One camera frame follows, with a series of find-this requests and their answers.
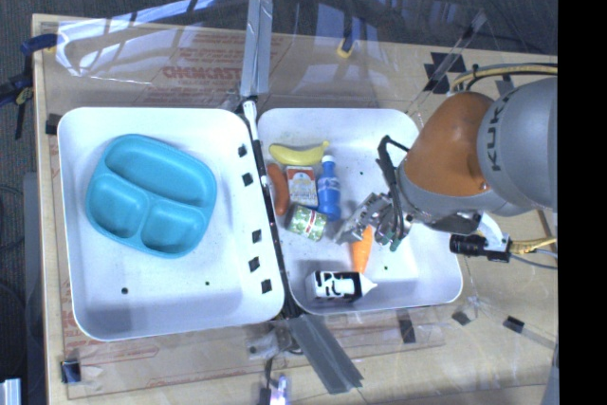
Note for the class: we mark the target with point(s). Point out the black cylinder on white bracket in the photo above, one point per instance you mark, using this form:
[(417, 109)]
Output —
[(476, 245)]

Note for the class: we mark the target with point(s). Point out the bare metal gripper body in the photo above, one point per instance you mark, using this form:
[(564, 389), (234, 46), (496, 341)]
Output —
[(385, 212)]

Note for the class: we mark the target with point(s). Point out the orange and white carton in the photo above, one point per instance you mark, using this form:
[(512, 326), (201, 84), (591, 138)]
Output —
[(302, 187)]

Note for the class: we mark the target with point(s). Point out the orange sausage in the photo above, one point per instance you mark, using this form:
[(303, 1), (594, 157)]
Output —
[(279, 189)]

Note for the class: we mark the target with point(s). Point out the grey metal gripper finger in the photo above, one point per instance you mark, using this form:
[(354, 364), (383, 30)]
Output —
[(347, 230), (364, 206)]

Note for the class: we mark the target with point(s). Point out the blue bottle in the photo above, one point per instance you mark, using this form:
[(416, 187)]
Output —
[(328, 194)]

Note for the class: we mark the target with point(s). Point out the orange carrot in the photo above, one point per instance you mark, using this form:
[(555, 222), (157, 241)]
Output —
[(362, 251)]

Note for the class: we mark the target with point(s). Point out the brown cardboard board red print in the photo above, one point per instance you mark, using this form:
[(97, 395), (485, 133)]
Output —
[(189, 76)]

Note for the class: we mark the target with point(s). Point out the black and white milk carton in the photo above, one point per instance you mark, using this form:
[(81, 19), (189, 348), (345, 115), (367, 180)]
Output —
[(334, 285)]

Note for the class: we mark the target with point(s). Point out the yellow banana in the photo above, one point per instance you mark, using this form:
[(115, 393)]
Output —
[(296, 154)]

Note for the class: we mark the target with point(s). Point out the green can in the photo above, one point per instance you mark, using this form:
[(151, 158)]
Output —
[(306, 223)]

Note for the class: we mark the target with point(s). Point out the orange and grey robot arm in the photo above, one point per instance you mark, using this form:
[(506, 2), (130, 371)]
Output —
[(517, 142)]

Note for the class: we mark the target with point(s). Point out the blue divided plate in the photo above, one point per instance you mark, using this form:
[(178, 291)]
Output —
[(142, 185)]

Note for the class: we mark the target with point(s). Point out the white plastic tray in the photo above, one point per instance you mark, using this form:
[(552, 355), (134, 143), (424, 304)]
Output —
[(156, 289), (417, 280)]

